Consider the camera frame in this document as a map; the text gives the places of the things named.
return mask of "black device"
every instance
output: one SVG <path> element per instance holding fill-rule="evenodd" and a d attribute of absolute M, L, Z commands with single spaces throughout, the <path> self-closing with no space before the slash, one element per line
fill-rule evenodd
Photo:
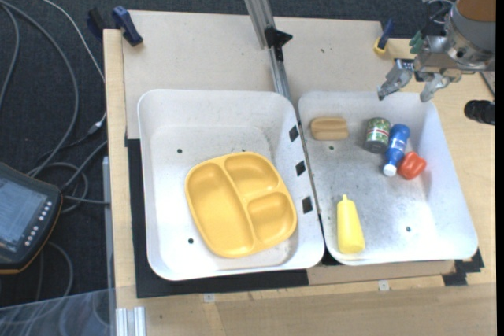
<path fill-rule="evenodd" d="M 60 190 L 0 163 L 0 275 L 23 271 L 59 217 Z"/>

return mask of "yellow plate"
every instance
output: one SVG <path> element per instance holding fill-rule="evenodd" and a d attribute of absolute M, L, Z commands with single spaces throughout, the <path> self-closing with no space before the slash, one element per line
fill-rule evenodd
<path fill-rule="evenodd" d="M 261 154 L 243 152 L 194 166 L 185 191 L 207 246 L 222 257 L 244 257 L 289 238 L 297 215 L 284 181 Z"/>

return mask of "blue toy bottle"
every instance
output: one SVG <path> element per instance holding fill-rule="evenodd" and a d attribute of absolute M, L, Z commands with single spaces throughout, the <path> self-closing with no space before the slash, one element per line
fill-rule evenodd
<path fill-rule="evenodd" d="M 406 125 L 396 124 L 392 127 L 388 149 L 385 152 L 387 163 L 384 165 L 384 174 L 386 176 L 394 176 L 397 172 L 397 165 L 404 157 L 409 137 L 410 129 Z"/>

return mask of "wooden table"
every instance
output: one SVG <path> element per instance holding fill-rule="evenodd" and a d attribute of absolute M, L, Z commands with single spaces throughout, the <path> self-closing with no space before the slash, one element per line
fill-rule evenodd
<path fill-rule="evenodd" d="M 137 29 L 143 33 L 142 28 L 147 30 L 147 26 L 142 27 L 141 15 L 133 14 Z M 173 17 L 180 19 L 181 15 L 176 13 Z M 279 19 L 279 29 L 282 29 L 283 22 L 290 23 Z M 318 24 L 323 29 L 326 27 L 325 23 L 316 20 L 309 23 L 314 27 Z M 359 24 L 362 24 L 357 21 L 332 23 L 335 26 L 341 24 L 342 30 L 346 30 L 348 24 L 361 29 Z M 364 37 L 367 36 L 365 40 L 369 41 L 376 35 L 376 27 L 366 24 L 365 31 L 370 32 Z M 249 34 L 254 37 L 251 25 Z M 495 127 L 468 120 L 463 113 L 465 103 L 471 99 L 492 99 L 480 75 L 465 76 L 460 83 L 439 91 L 433 100 L 476 227 L 484 262 L 481 272 L 467 274 L 468 286 L 444 285 L 442 275 L 456 269 L 452 260 L 359 267 L 319 265 L 308 269 L 309 286 L 305 287 L 214 294 L 209 296 L 212 301 L 204 299 L 201 294 L 138 299 L 129 207 L 128 153 L 124 143 L 128 130 L 124 58 L 130 57 L 131 53 L 124 48 L 125 44 L 120 31 L 105 31 L 114 275 L 117 307 L 144 306 L 149 336 L 496 334 Z M 338 51 L 337 58 L 349 61 L 352 60 L 349 55 L 359 49 L 358 46 L 353 50 L 342 46 Z M 381 64 L 385 61 L 392 66 L 393 57 L 410 57 L 407 41 L 391 39 L 384 56 L 368 54 L 367 57 L 376 57 L 376 62 L 380 59 Z M 406 89 L 419 92 L 421 88 L 420 84 L 411 83 Z"/>

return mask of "green can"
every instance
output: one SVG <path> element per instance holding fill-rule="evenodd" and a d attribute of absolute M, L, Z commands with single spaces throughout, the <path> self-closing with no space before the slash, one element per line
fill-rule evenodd
<path fill-rule="evenodd" d="M 385 118 L 372 118 L 368 121 L 365 132 L 364 148 L 371 153 L 385 153 L 388 148 L 388 139 L 391 123 Z"/>

